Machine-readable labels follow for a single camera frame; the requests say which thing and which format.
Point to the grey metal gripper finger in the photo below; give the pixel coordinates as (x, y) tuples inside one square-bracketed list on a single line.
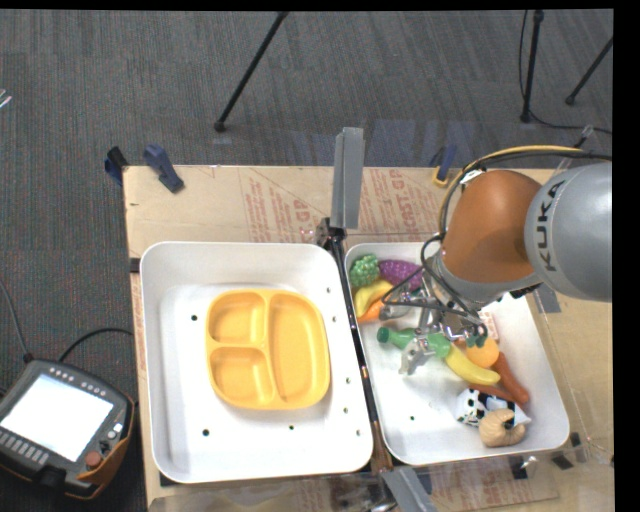
[(430, 349), (410, 361)]

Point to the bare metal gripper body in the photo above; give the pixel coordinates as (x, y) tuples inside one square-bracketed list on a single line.
[(431, 320)]

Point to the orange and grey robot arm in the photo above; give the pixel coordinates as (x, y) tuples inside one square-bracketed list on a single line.
[(570, 230)]

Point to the green bottle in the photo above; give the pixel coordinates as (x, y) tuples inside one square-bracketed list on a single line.
[(397, 337)]

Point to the yellow banana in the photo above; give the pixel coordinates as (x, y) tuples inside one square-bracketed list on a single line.
[(367, 296), (470, 371)]

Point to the orange fruit with green top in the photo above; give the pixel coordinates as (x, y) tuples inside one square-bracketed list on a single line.
[(484, 353)]

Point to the purple grapes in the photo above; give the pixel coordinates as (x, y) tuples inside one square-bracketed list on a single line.
[(397, 272)]

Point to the orange carrot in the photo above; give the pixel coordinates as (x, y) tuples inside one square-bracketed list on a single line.
[(372, 313)]

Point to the white plastic tray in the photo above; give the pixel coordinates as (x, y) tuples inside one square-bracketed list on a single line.
[(425, 425), (185, 450)]

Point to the black and white carton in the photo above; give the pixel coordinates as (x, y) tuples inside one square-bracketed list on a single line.
[(470, 405)]

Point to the green grapes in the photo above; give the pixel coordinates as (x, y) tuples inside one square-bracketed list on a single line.
[(364, 270)]

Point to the brown sausage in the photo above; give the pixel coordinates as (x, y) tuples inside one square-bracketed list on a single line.
[(512, 382)]

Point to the beige croissant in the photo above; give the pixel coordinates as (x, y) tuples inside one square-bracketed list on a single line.
[(497, 430)]

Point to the yellow divided plate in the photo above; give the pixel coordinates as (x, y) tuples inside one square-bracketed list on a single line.
[(295, 345)]

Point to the brown cardboard board red print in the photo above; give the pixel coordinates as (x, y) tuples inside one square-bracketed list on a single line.
[(200, 210)]

